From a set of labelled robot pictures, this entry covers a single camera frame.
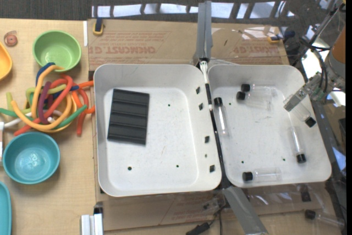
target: white tray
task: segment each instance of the white tray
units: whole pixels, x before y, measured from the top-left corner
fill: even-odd
[[[150,94],[146,145],[107,140],[115,88]],[[105,64],[95,71],[94,91],[98,178],[105,193],[195,192],[219,185],[217,146],[204,78],[197,68]]]
[[[304,85],[301,73],[288,65],[214,65],[208,70],[212,98],[221,97],[226,106],[231,140],[221,140],[226,175],[238,187],[323,182],[331,175],[331,164],[318,124],[309,128],[284,108],[284,99]],[[271,111],[238,103],[242,83],[272,85]],[[302,103],[316,120],[311,102]],[[288,128],[299,127],[307,161],[298,164],[290,147]],[[275,182],[244,182],[242,173],[278,167],[282,179]]]

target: small brown knob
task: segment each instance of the small brown knob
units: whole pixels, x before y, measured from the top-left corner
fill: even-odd
[[[17,44],[17,37],[15,35],[8,35],[5,37],[5,44],[7,46],[15,46]]]

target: green bowl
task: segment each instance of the green bowl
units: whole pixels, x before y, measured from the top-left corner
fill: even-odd
[[[46,31],[33,43],[33,56],[40,66],[47,63],[55,63],[62,70],[56,72],[66,72],[74,68],[81,60],[82,50],[78,41],[64,31]]]
[[[42,132],[16,136],[6,146],[3,166],[6,174],[22,184],[37,184],[54,174],[60,163],[55,140]]]

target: clear plastic tube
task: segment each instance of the clear plastic tube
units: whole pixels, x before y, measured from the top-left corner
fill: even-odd
[[[271,96],[263,95],[260,92],[242,92],[238,91],[236,99],[240,103],[245,103],[250,107],[271,110]]]
[[[296,156],[297,163],[306,162],[306,156],[304,153],[304,148],[300,141],[299,128],[298,127],[290,127],[289,133],[292,137],[291,147],[292,151]]]
[[[306,219],[321,221],[326,224],[338,227],[340,230],[343,230],[343,228],[345,227],[345,221],[335,215],[313,210],[305,210],[304,214]]]
[[[284,104],[286,104],[292,95],[290,95],[286,100],[284,100]],[[291,111],[296,117],[299,118],[300,121],[305,122],[306,125],[312,127],[316,124],[316,121],[311,117],[310,111],[302,104],[302,102],[298,103]]]
[[[242,174],[244,182],[275,182],[280,180],[281,177],[281,170],[278,167],[258,168]]]
[[[221,136],[229,137],[229,128],[228,128],[228,117],[226,108],[222,102],[221,97],[217,97],[214,99],[214,115],[216,121],[216,127],[218,130],[218,134]]]
[[[263,95],[275,97],[277,96],[276,88],[263,83],[243,83],[241,85],[242,92],[261,92]]]

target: teal bowl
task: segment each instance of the teal bowl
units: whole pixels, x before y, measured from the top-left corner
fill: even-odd
[[[42,132],[16,136],[6,146],[3,166],[6,174],[22,184],[37,184],[54,174],[60,163],[55,140]]]

